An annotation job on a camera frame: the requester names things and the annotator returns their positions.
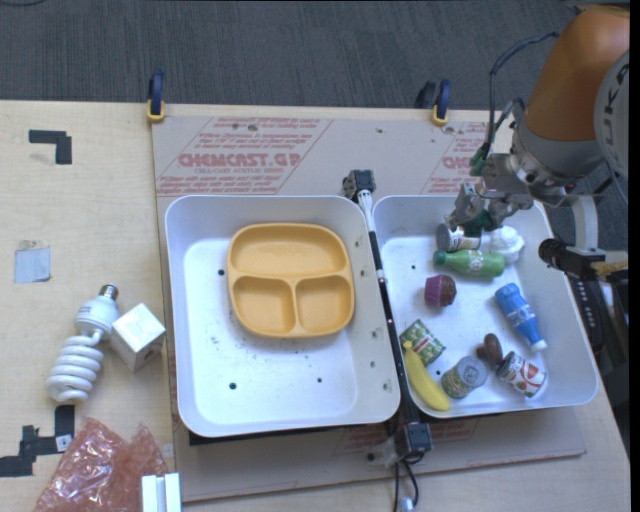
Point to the green bottle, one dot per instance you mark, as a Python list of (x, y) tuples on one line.
[(475, 263)]

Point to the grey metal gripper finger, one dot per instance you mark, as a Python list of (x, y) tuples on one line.
[(499, 211), (465, 207)]

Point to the yellow divided plate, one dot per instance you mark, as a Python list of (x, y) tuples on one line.
[(290, 260)]

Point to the white plastic tray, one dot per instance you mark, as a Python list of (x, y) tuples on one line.
[(475, 320), (280, 380)]

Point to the red and white can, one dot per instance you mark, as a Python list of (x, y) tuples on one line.
[(522, 375)]

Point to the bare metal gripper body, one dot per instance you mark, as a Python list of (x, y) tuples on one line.
[(505, 180)]

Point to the pink bubble wrap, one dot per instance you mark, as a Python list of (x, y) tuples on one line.
[(95, 470)]

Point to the green can with pea label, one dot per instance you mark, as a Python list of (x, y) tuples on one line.
[(422, 342)]

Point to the brown cardboard board, red print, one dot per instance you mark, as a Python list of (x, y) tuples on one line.
[(250, 150)]

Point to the black cylinder on white bracket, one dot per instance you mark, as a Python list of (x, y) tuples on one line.
[(567, 259)]

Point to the brown toy mushroom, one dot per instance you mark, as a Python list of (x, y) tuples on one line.
[(492, 348)]

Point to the purple and brown cupcake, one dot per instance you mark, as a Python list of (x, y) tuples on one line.
[(440, 291)]

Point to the white spiral light bulb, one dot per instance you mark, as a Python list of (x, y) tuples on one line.
[(75, 360)]

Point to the thin black and white rod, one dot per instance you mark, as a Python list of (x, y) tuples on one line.
[(386, 295)]

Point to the green can with silver lid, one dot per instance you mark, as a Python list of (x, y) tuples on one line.
[(462, 379)]

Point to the yellow banana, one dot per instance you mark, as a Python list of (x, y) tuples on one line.
[(425, 382)]

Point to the white block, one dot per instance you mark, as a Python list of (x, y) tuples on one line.
[(161, 492)]

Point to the small white-labelled can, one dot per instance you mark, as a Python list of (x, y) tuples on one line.
[(457, 240)]

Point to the blue bottle with white cap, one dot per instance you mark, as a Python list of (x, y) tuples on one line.
[(519, 312)]

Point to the white toy ice cream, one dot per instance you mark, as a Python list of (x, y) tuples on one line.
[(507, 243)]

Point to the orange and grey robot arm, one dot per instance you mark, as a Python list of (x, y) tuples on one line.
[(565, 85)]

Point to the dark green toy food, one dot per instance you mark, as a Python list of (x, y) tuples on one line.
[(481, 221)]

